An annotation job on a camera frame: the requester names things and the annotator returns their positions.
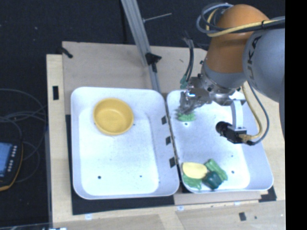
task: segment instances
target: metal pole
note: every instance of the metal pole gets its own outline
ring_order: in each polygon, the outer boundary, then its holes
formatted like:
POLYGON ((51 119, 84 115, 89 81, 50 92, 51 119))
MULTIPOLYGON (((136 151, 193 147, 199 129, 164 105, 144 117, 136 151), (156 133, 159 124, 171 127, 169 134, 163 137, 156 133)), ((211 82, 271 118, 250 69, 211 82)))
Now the metal pole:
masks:
POLYGON ((148 66, 146 54, 151 53, 144 23, 140 14, 139 6, 136 0, 121 0, 123 5, 134 42, 139 50, 142 64, 149 68, 149 75, 152 82, 152 88, 161 93, 157 72, 153 71, 152 66, 148 66))

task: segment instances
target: white tray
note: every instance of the white tray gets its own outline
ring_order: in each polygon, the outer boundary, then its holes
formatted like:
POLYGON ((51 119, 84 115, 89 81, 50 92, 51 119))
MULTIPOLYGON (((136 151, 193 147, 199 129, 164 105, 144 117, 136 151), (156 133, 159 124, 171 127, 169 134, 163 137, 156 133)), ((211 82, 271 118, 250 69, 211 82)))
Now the white tray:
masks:
MULTIPOLYGON (((181 91, 172 91, 167 96, 170 125, 177 151, 178 163, 182 172, 183 162, 205 163, 214 159, 226 171, 228 180, 224 181, 214 192, 262 191, 273 184, 270 169, 263 146, 233 144, 215 130, 220 121, 232 123, 230 106, 220 106, 215 102, 195 109, 196 120, 181 122, 177 119, 181 91)), ((236 92, 233 98, 242 99, 243 94, 236 92)), ((243 125, 248 134, 257 134, 257 126, 247 103, 243 104, 243 125)), ((201 190, 185 187, 193 193, 212 193, 205 186, 201 190)))
POLYGON ((85 199, 169 196, 179 187, 165 101, 153 90, 80 87, 71 95, 72 174, 85 199), (119 98, 133 110, 126 133, 108 136, 93 120, 95 104, 119 98))

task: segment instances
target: yellow object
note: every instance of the yellow object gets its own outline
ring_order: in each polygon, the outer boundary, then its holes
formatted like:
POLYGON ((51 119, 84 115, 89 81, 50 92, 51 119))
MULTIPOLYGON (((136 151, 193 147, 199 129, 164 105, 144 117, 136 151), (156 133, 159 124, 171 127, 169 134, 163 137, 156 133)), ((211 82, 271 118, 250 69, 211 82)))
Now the yellow object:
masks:
POLYGON ((202 179, 206 176, 208 169, 202 163, 185 162, 182 164, 183 173, 194 179, 202 179))
POLYGON ((107 135, 120 135, 133 124, 133 111, 124 101, 107 98, 98 102, 93 111, 96 127, 107 135))

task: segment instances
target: blue screen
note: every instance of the blue screen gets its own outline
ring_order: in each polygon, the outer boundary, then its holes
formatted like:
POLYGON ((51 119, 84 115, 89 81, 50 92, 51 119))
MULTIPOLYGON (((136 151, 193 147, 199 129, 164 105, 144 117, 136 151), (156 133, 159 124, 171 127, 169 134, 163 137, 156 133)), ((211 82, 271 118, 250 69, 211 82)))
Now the blue screen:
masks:
POLYGON ((4 177, 12 144, 0 142, 0 177, 4 177))

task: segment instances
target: black clamp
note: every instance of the black clamp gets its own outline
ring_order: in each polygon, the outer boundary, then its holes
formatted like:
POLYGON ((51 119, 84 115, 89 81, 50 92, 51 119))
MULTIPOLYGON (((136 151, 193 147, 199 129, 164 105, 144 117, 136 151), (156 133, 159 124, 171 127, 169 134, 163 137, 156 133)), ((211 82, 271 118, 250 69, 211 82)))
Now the black clamp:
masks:
POLYGON ((157 72, 156 63, 161 60, 161 56, 154 55, 152 53, 146 53, 145 55, 148 66, 152 65, 153 72, 157 72))

